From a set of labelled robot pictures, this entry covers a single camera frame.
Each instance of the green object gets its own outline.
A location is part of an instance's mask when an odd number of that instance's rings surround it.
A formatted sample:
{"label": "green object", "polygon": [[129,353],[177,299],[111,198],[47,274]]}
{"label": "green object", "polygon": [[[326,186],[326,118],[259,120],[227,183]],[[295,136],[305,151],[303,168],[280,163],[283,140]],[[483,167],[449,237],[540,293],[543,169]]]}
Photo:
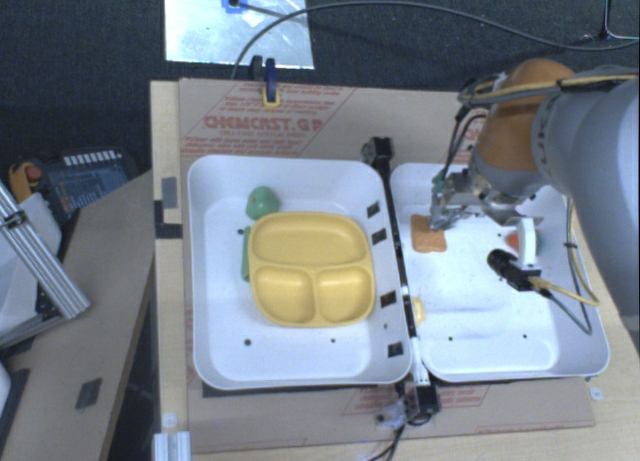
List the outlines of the green object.
{"label": "green object", "polygon": [[244,239],[242,240],[242,266],[240,267],[240,274],[244,281],[249,281],[249,232],[250,227],[244,229]]}
{"label": "green object", "polygon": [[258,220],[262,216],[277,212],[280,209],[280,200],[268,187],[257,187],[249,195],[246,213],[251,219]]}

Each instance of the silver metal sheet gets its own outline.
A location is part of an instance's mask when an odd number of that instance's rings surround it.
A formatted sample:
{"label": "silver metal sheet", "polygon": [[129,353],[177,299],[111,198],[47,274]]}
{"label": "silver metal sheet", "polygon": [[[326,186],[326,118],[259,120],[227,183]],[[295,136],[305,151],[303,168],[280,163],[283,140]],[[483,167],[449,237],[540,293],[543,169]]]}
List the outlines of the silver metal sheet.
{"label": "silver metal sheet", "polygon": [[[242,0],[278,15],[305,7],[305,0]],[[253,10],[229,13],[222,0],[165,0],[168,61],[233,64],[249,39],[276,19]],[[306,15],[284,22],[256,42],[245,56],[273,57],[283,68],[313,69]]]}

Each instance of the black carpet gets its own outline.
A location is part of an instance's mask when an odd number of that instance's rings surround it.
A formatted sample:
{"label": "black carpet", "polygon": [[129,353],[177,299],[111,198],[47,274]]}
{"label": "black carpet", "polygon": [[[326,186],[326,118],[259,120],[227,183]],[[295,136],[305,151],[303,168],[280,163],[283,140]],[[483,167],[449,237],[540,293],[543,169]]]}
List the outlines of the black carpet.
{"label": "black carpet", "polygon": [[[308,5],[345,0],[307,0]],[[411,0],[459,9],[566,44],[600,29],[604,0]],[[611,27],[637,35],[638,0],[613,0]],[[164,60],[163,0],[0,0],[0,170],[19,156],[119,145],[150,167],[149,81],[227,78],[229,67]],[[559,50],[442,13],[368,7],[311,17],[314,71],[291,82],[458,89],[533,56],[577,70],[637,66],[638,46]],[[602,46],[590,42],[587,46]]]}

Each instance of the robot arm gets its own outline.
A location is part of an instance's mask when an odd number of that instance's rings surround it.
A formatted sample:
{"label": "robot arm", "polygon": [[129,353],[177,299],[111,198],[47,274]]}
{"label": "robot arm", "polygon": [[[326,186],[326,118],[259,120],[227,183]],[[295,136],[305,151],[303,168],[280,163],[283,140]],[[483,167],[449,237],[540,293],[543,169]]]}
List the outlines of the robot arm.
{"label": "robot arm", "polygon": [[[573,199],[594,260],[638,346],[638,70],[572,74],[535,59],[502,82],[504,97],[525,96],[493,105],[469,167],[435,183],[431,227],[449,228],[472,212],[515,225],[522,217],[516,207],[552,185]],[[601,76],[597,85],[527,95],[541,82],[591,83]]]}

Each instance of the yellow plate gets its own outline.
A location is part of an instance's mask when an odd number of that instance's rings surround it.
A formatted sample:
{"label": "yellow plate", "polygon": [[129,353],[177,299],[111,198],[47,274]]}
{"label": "yellow plate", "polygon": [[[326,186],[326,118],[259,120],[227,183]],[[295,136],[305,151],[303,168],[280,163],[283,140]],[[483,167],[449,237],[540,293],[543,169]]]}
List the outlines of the yellow plate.
{"label": "yellow plate", "polygon": [[248,256],[256,304],[277,324],[345,326],[373,309],[369,243],[358,224],[345,216],[268,214],[251,227]]}

